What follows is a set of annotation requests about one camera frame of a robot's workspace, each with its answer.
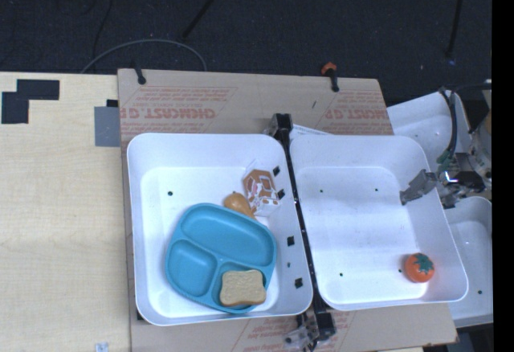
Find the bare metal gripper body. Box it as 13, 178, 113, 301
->
436, 151, 487, 210

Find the white plastic tray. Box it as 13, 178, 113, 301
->
126, 132, 315, 328
288, 133, 470, 312

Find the orange tomato green stem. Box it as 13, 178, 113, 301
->
403, 252, 436, 284

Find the thin black rod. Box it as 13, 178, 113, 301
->
279, 128, 324, 316

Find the white and orange carton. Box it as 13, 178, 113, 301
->
241, 168, 281, 219

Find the yellow orange pear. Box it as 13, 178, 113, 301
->
222, 190, 259, 221

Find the brown cardboard board red print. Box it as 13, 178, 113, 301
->
116, 68, 459, 352

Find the tan bread slice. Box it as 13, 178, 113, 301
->
218, 268, 268, 309

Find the blue divided plate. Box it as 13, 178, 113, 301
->
164, 202, 279, 316

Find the black block with wires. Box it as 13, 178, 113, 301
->
270, 113, 293, 138
312, 310, 337, 342

